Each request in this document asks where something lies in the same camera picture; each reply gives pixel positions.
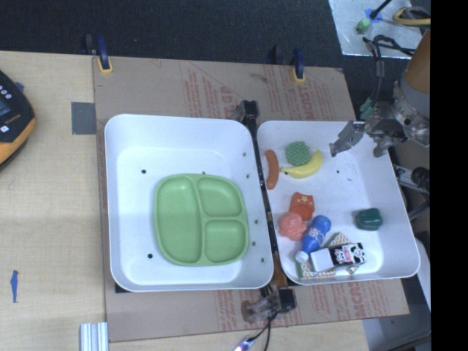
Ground black cylinder on white bracket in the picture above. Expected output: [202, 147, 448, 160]
[393, 164, 431, 196]

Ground black block with thin wires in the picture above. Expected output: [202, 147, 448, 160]
[233, 99, 260, 124]
[276, 287, 298, 313]

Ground thin black and white rod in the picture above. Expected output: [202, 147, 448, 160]
[248, 118, 283, 289]

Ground dark green bell pepper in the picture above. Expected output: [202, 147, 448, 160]
[353, 207, 384, 232]

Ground white plastic tray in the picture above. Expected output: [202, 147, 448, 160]
[104, 113, 275, 293]
[255, 119, 422, 287]

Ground white cow print carton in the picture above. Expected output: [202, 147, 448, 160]
[309, 241, 368, 273]

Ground patterned flat packet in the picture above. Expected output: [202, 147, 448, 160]
[295, 230, 362, 279]

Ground red carton with yellow star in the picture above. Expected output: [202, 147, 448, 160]
[288, 191, 316, 222]

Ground pink round toy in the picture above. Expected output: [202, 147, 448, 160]
[276, 211, 308, 241]

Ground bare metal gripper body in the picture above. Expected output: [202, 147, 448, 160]
[364, 84, 431, 148]

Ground yellow banana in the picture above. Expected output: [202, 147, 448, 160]
[279, 149, 325, 180]

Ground brown cardboard board red print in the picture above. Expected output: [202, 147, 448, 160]
[91, 56, 411, 344]

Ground green grapes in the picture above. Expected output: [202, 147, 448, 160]
[284, 140, 312, 167]

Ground orange sausage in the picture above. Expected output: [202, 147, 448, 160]
[264, 149, 281, 191]

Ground blue bottle with white cap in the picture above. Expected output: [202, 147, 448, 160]
[295, 214, 333, 265]

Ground green divided plate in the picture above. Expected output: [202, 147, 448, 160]
[153, 173, 251, 268]

